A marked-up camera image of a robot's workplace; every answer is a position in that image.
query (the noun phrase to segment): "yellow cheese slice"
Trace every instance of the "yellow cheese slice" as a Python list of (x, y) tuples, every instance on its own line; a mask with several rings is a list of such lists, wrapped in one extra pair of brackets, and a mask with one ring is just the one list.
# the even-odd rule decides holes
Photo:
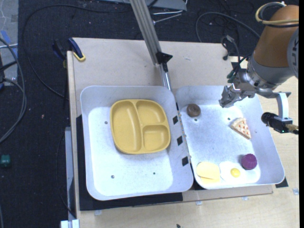
[(209, 178), (201, 177), (200, 179), (201, 179), (201, 181), (204, 184), (210, 184), (210, 183), (215, 183), (215, 182), (219, 182), (220, 181), (220, 178), (218, 178), (218, 179), (209, 179)]
[(200, 162), (196, 167), (196, 173), (207, 179), (220, 179), (219, 166), (210, 162)]

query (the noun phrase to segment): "cable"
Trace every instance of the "cable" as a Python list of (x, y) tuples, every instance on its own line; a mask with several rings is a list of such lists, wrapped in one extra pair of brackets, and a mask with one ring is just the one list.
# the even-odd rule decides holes
[(1, 205), (0, 205), (0, 224), (1, 224), (1, 228), (4, 228), (4, 224), (3, 224), (3, 215), (2, 215)]
[[(12, 45), (10, 45), (10, 47), (11, 48), (17, 48), (18, 47), (18, 43), (12, 44)], [(2, 49), (2, 48), (7, 48), (7, 46), (6, 45), (0, 46), (0, 49)]]
[(9, 68), (10, 66), (13, 66), (14, 64), (16, 64), (16, 61), (10, 62), (6, 65), (3, 65), (2, 67), (0, 67), (0, 72), (4, 71), (5, 69)]
[(183, 10), (179, 10), (179, 11), (172, 11), (172, 12), (159, 12), (159, 13), (153, 13), (153, 15), (159, 15), (159, 14), (174, 14), (174, 13), (182, 13)]
[(239, 64), (241, 64), (244, 60), (248, 59), (250, 56), (251, 56), (251, 53), (250, 53), (250, 54), (247, 54), (246, 56), (244, 56), (244, 57), (239, 61)]
[(170, 16), (170, 17), (167, 17), (167, 18), (159, 19), (157, 21), (153, 21), (153, 23), (156, 24), (158, 22), (161, 22), (161, 21), (164, 21), (164, 20), (168, 20), (168, 19), (172, 19), (172, 18), (175, 18), (175, 17), (180, 16), (180, 15), (181, 15), (181, 13), (173, 15), (173, 16)]
[(11, 126), (11, 128), (0, 138), (0, 144), (1, 144), (11, 135), (11, 133), (15, 130), (16, 126), (19, 124), (19, 122), (23, 118), (23, 116), (25, 114), (25, 111), (26, 111), (26, 107), (27, 107), (27, 99), (26, 99), (26, 95), (25, 95), (24, 76), (23, 76), (22, 68), (21, 68), (20, 63), (18, 61), (18, 58), (17, 58), (15, 52), (13, 51), (13, 49), (10, 47), (10, 45), (4, 39), (0, 38), (0, 41), (8, 47), (8, 49), (10, 50), (11, 54), (13, 55), (17, 65), (18, 65), (19, 73), (20, 73), (20, 77), (21, 77), (21, 82), (22, 82), (22, 87), (20, 85), (18, 85), (17, 83), (13, 82), (10, 79), (4, 78), (4, 80), (16, 85), (23, 93), (22, 106), (21, 106), (19, 116), (18, 116), (16, 122)]
[(292, 25), (271, 25), (271, 24), (268, 24), (266, 26), (274, 27), (274, 28), (291, 28), (291, 27), (299, 27), (299, 24), (292, 24)]
[(58, 192), (59, 192), (60, 199), (61, 199), (62, 203), (64, 204), (64, 206), (66, 207), (66, 209), (71, 213), (71, 215), (73, 215), (76, 218), (75, 213), (68, 207), (68, 205), (66, 204), (66, 202), (63, 200), (63, 197), (62, 197), (61, 192), (60, 192), (60, 186), (59, 186), (59, 180), (58, 180), (58, 164), (57, 164), (57, 159), (58, 159), (58, 152), (59, 152), (59, 149), (60, 149), (60, 145), (61, 145), (61, 142), (62, 142), (64, 136), (65, 136), (65, 132), (63, 132), (63, 134), (61, 135), (61, 138), (59, 140), (58, 147), (57, 147), (57, 152), (56, 152), (56, 181), (57, 181), (57, 188), (58, 188)]
[(241, 22), (241, 21), (239, 21), (239, 20), (237, 20), (237, 19), (235, 19), (235, 18), (233, 18), (233, 17), (231, 17), (231, 16), (228, 16), (228, 15), (223, 14), (223, 13), (218, 13), (218, 12), (207, 12), (207, 13), (201, 14), (201, 15), (197, 18), (197, 20), (196, 20), (196, 22), (195, 22), (195, 32), (196, 32), (196, 35), (197, 35), (197, 37), (198, 37), (198, 39), (199, 39), (200, 42), (202, 42), (202, 40), (200, 39), (200, 36), (199, 36), (198, 23), (199, 23), (200, 19), (201, 19), (203, 16), (206, 16), (206, 15), (208, 15), (208, 14), (217, 14), (217, 15), (221, 15), (221, 16), (223, 16), (223, 17), (229, 18), (229, 19), (231, 19), (231, 20), (233, 20), (233, 21), (239, 23), (240, 25), (242, 25), (242, 26), (245, 27), (246, 29), (248, 29), (248, 30), (249, 30), (250, 32), (252, 32), (256, 37), (260, 38), (260, 35), (259, 35), (257, 32), (255, 32), (252, 28), (250, 28), (248, 25), (244, 24), (243, 22)]
[(260, 14), (262, 16), (264, 10), (270, 6), (280, 6), (280, 7), (286, 7), (286, 4), (283, 2), (269, 2), (264, 4), (263, 6), (259, 7), (256, 11), (256, 20), (259, 23), (262, 23), (264, 25), (279, 25), (279, 24), (285, 24), (285, 23), (294, 23), (294, 22), (299, 22), (299, 19), (283, 19), (283, 20), (275, 20), (275, 21), (269, 21), (269, 20), (264, 20), (260, 18)]
[(228, 56), (231, 54), (231, 52), (229, 52), (229, 50), (227, 49), (227, 47), (226, 47), (226, 45), (225, 45), (225, 43), (224, 43), (224, 39), (226, 39), (227, 41), (231, 42), (231, 43), (233, 44), (235, 50), (237, 51), (237, 60), (238, 60), (238, 61), (237, 61), (237, 66), (233, 69), (233, 72), (234, 72), (233, 76), (236, 76), (237, 73), (238, 73), (238, 71), (239, 71), (240, 68), (241, 68), (241, 65), (240, 65), (241, 59), (240, 59), (240, 54), (239, 54), (238, 46), (237, 46), (237, 44), (235, 43), (234, 39), (233, 39), (232, 37), (230, 37), (229, 35), (223, 37), (223, 38), (221, 39), (221, 44), (222, 44), (222, 46), (228, 51)]
[[(220, 6), (219, 12), (224, 13), (224, 14), (226, 14), (228, 16), (231, 16), (231, 17), (234, 17), (232, 12), (240, 13), (240, 14), (251, 14), (254, 11), (253, 3), (249, 2), (249, 1), (246, 1), (246, 0), (238, 1), (234, 4), (228, 4), (227, 0), (208, 0), (208, 1), (211, 4), (219, 5)], [(242, 8), (244, 7), (245, 3), (248, 3), (250, 5), (250, 10), (249, 11), (241, 11), (241, 10), (231, 9), (230, 6), (237, 6), (239, 3), (241, 4)], [(235, 39), (236, 44), (239, 46), (239, 28), (237, 27), (237, 25), (235, 23), (233, 23), (231, 20), (229, 20), (225, 17), (216, 16), (213, 20), (214, 20), (214, 23), (212, 23), (212, 24), (219, 25), (219, 26), (223, 27), (222, 34), (224, 36), (227, 35), (228, 33), (229, 34), (231, 33), (230, 31), (227, 32), (226, 31), (227, 29), (228, 30), (234, 30), (234, 33), (236, 34), (234, 36), (234, 39)]]
[[(34, 12), (32, 12), (27, 18), (26, 18), (26, 21), (25, 21), (25, 24), (23, 26), (23, 30), (22, 30), (22, 34), (21, 34), (21, 37), (22, 37), (22, 40), (23, 40), (23, 44), (25, 44), (25, 29), (27, 27), (27, 24), (30, 20), (30, 18), (36, 14), (37, 12), (41, 11), (41, 10), (44, 10), (44, 9), (47, 9), (47, 8), (54, 8), (54, 7), (68, 7), (68, 8), (74, 8), (74, 9), (80, 9), (80, 10), (85, 10), (85, 11), (89, 11), (89, 12), (96, 12), (96, 13), (124, 13), (124, 12), (128, 12), (128, 11), (131, 11), (131, 9), (128, 9), (128, 10), (122, 10), (122, 11), (99, 11), (99, 10), (94, 10), (94, 9), (86, 9), (86, 8), (82, 8), (82, 7), (78, 7), (78, 6), (75, 6), (75, 5), (70, 5), (70, 4), (54, 4), (54, 5), (48, 5), (48, 6), (44, 6), (40, 9), (37, 9), (35, 10)], [(44, 82), (44, 80), (39, 76), (39, 74), (37, 73), (36, 69), (34, 68), (30, 58), (29, 58), (29, 53), (26, 49), (26, 46), (23, 46), (23, 49), (24, 49), (24, 52), (25, 52), (25, 55), (28, 59), (28, 62), (29, 62), (29, 65), (30, 67), (32, 68), (34, 74), (36, 75), (36, 77), (38, 78), (38, 80), (48, 89), (50, 90), (51, 92), (53, 92), (54, 94), (68, 100), (68, 98), (66, 98), (63, 94), (57, 92), (56, 90), (54, 90), (53, 88), (51, 88), (49, 85), (47, 85), (46, 82)]]

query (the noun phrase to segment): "egg yolk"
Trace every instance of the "egg yolk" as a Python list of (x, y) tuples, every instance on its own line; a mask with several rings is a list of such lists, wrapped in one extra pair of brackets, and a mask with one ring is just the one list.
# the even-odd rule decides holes
[(232, 175), (233, 177), (239, 177), (240, 174), (241, 174), (241, 172), (240, 172), (239, 169), (237, 169), (237, 168), (232, 168), (231, 171), (230, 171), (230, 173), (231, 173), (231, 175)]

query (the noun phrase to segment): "black cable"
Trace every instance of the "black cable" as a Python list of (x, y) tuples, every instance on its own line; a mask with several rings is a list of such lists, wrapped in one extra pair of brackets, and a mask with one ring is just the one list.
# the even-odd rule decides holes
[[(216, 4), (218, 5), (218, 3), (214, 2), (214, 0), (208, 0), (210, 3), (213, 3), (213, 4)], [(224, 7), (224, 5), (226, 5), (226, 8), (224, 7), (225, 11), (227, 13), (230, 13), (230, 12), (235, 12), (235, 13), (240, 13), (240, 14), (251, 14), (254, 9), (255, 9), (255, 6), (252, 2), (248, 1), (248, 0), (240, 0), (240, 1), (237, 1), (236, 3), (227, 3), (226, 0), (222, 0), (222, 2), (220, 2), (220, 0), (218, 0), (218, 2)], [(243, 11), (239, 11), (239, 10), (234, 10), (234, 9), (231, 9), (230, 6), (237, 6), (238, 4), (241, 4), (242, 5), (242, 8), (244, 7), (244, 3), (248, 3), (250, 5), (250, 11), (249, 12), (243, 12)]]
[(63, 205), (66, 207), (66, 209), (71, 213), (71, 215), (73, 215), (75, 218), (76, 218), (76, 215), (75, 213), (68, 207), (68, 205), (66, 204), (66, 202), (64, 201), (62, 195), (61, 195), (61, 192), (60, 192), (60, 185), (59, 185), (59, 180), (58, 180), (58, 164), (57, 164), (57, 159), (58, 159), (58, 152), (59, 152), (59, 149), (60, 149), (60, 145), (61, 145), (61, 142), (63, 140), (65, 136), (65, 132), (63, 132), (63, 134), (61, 135), (61, 138), (59, 140), (59, 143), (58, 143), (58, 147), (57, 147), (57, 152), (56, 152), (56, 181), (57, 181), (57, 188), (58, 188), (58, 192), (59, 192), (59, 195), (60, 195), (60, 199), (63, 203)]
[(152, 6), (157, 2), (158, 0), (153, 0), (149, 5), (148, 5), (148, 8), (152, 8)]
[(22, 118), (25, 114), (25, 111), (26, 111), (26, 107), (27, 107), (27, 99), (26, 99), (26, 94), (25, 94), (24, 76), (23, 76), (23, 72), (22, 72), (22, 68), (20, 66), (19, 60), (18, 60), (15, 52), (13, 51), (13, 49), (10, 47), (10, 45), (2, 38), (0, 38), (0, 41), (8, 47), (8, 49), (10, 50), (11, 54), (13, 55), (17, 65), (18, 65), (21, 82), (22, 82), (22, 87), (20, 85), (18, 85), (17, 83), (11, 81), (10, 79), (4, 78), (4, 80), (16, 85), (23, 93), (22, 106), (21, 106), (19, 116), (18, 116), (16, 122), (11, 126), (11, 128), (0, 138), (0, 144), (1, 144), (11, 135), (11, 133), (15, 130), (16, 126), (22, 120)]
[(3, 215), (2, 215), (1, 205), (0, 205), (0, 224), (1, 224), (1, 228), (4, 228)]
[[(67, 99), (67, 95), (68, 95), (68, 74), (67, 74), (67, 70), (66, 70), (66, 77), (65, 78), (66, 78), (66, 82), (65, 82), (65, 94), (64, 94), (64, 97), (65, 97), (65, 99)], [(66, 106), (65, 103), (66, 102), (63, 101), (62, 109), (65, 108), (65, 106)]]
[(0, 72), (4, 71), (5, 69), (9, 68), (10, 66), (13, 66), (14, 64), (16, 64), (16, 61), (10, 62), (6, 65), (3, 65), (2, 67), (0, 67)]
[[(22, 30), (22, 33), (21, 33), (21, 37), (22, 37), (22, 40), (23, 40), (23, 44), (25, 44), (25, 29), (27, 27), (27, 24), (30, 20), (30, 18), (36, 14), (37, 12), (41, 11), (41, 10), (44, 10), (44, 9), (47, 9), (47, 8), (54, 8), (54, 7), (68, 7), (68, 8), (74, 8), (74, 9), (80, 9), (80, 10), (85, 10), (85, 11), (89, 11), (89, 12), (95, 12), (95, 13), (124, 13), (124, 12), (128, 12), (128, 11), (131, 11), (130, 9), (128, 10), (122, 10), (122, 11), (99, 11), (99, 10), (94, 10), (94, 9), (86, 9), (86, 8), (82, 8), (82, 7), (78, 7), (78, 6), (75, 6), (75, 5), (70, 5), (70, 4), (54, 4), (54, 5), (48, 5), (48, 6), (44, 6), (40, 9), (37, 9), (35, 10), (34, 12), (32, 12), (25, 20), (25, 24), (23, 26), (23, 30)], [(26, 46), (23, 45), (23, 49), (24, 49), (24, 52), (25, 52), (25, 55), (28, 59), (28, 62), (29, 62), (29, 65), (31, 66), (34, 74), (36, 75), (36, 77), (39, 79), (39, 81), (48, 89), (50, 90), (51, 92), (53, 92), (54, 94), (68, 100), (68, 98), (66, 98), (63, 94), (57, 92), (56, 90), (54, 90), (53, 88), (51, 88), (49, 85), (47, 85), (46, 82), (44, 82), (44, 80), (39, 76), (39, 74), (37, 73), (36, 69), (34, 68), (30, 58), (29, 58), (29, 53), (26, 49)]]
[(237, 20), (237, 19), (235, 19), (235, 18), (233, 18), (233, 17), (231, 17), (231, 16), (228, 16), (228, 15), (223, 14), (223, 13), (218, 13), (218, 12), (207, 12), (207, 13), (201, 14), (201, 15), (197, 18), (197, 20), (196, 20), (196, 22), (195, 22), (195, 32), (196, 32), (197, 38), (199, 39), (200, 42), (202, 42), (202, 40), (200, 39), (200, 36), (199, 36), (198, 23), (199, 23), (200, 19), (201, 19), (203, 16), (206, 16), (206, 15), (208, 15), (208, 14), (216, 14), (216, 15), (221, 15), (221, 16), (223, 16), (223, 17), (229, 18), (229, 19), (231, 19), (231, 20), (233, 20), (233, 21), (239, 23), (240, 25), (242, 25), (242, 26), (245, 27), (246, 29), (248, 29), (248, 30), (249, 30), (250, 32), (252, 32), (257, 38), (260, 38), (260, 35), (259, 35), (257, 32), (255, 32), (252, 28), (250, 28), (248, 25), (244, 24), (243, 22), (241, 22), (241, 21), (239, 21), (239, 20)]
[(271, 25), (271, 24), (264, 24), (269, 27), (274, 27), (274, 28), (291, 28), (291, 27), (299, 27), (299, 24), (292, 24), (292, 25)]
[(240, 61), (239, 61), (239, 64), (241, 64), (244, 60), (247, 60), (250, 56), (251, 56), (252, 53), (250, 54), (247, 54), (246, 56), (244, 56)]
[[(215, 1), (217, 1), (215, 4), (219, 4), (220, 5), (219, 12), (221, 12), (221, 13), (224, 13), (224, 14), (227, 14), (227, 15), (233, 17), (232, 12), (233, 11), (234, 12), (238, 12), (238, 11), (232, 10), (230, 8), (230, 5), (227, 3), (227, 0), (215, 0)], [(216, 24), (220, 25), (221, 27), (223, 27), (223, 32), (222, 32), (223, 35), (228, 34), (227, 29), (228, 30), (234, 30), (235, 33), (236, 33), (236, 36), (234, 36), (234, 38), (235, 38), (236, 44), (239, 45), (239, 31), (238, 31), (238, 27), (233, 22), (231, 22), (231, 20), (229, 20), (229, 19), (227, 19), (225, 17), (215, 17), (214, 18), (214, 22)]]
[[(216, 18), (212, 18), (212, 21), (208, 21), (205, 22), (204, 20), (200, 20), (200, 23), (202, 23), (203, 25), (206, 25), (206, 27), (225, 27), (225, 21), (224, 18), (221, 16), (216, 16)], [(220, 34), (218, 32), (215, 32), (215, 30), (211, 29), (211, 30), (207, 30), (209, 34), (213, 34), (216, 36), (226, 36), (226, 34), (224, 33), (224, 31), (222, 31)]]
[(227, 49), (227, 47), (225, 46), (225, 44), (224, 44), (224, 39), (226, 39), (227, 41), (229, 41), (229, 42), (231, 42), (232, 44), (233, 44), (233, 46), (234, 46), (234, 48), (235, 48), (235, 50), (236, 50), (236, 53), (237, 53), (237, 66), (233, 69), (233, 71), (234, 71), (234, 76), (236, 76), (237, 75), (237, 73), (238, 73), (238, 71), (240, 70), (240, 68), (241, 68), (241, 65), (240, 65), (240, 63), (241, 63), (241, 59), (240, 59), (240, 54), (239, 54), (239, 49), (238, 49), (238, 46), (237, 46), (237, 44), (235, 43), (235, 41), (234, 41), (234, 39), (232, 38), (232, 37), (230, 37), (230, 36), (226, 36), (226, 37), (224, 37), (224, 38), (222, 38), (222, 40), (221, 40), (221, 44), (223, 45), (223, 47), (228, 51), (228, 49)]

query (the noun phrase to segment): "purple ball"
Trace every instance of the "purple ball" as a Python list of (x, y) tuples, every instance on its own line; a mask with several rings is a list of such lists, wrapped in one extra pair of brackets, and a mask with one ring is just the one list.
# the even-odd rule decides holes
[(252, 170), (257, 166), (257, 159), (254, 154), (246, 154), (241, 159), (241, 164), (246, 170)]

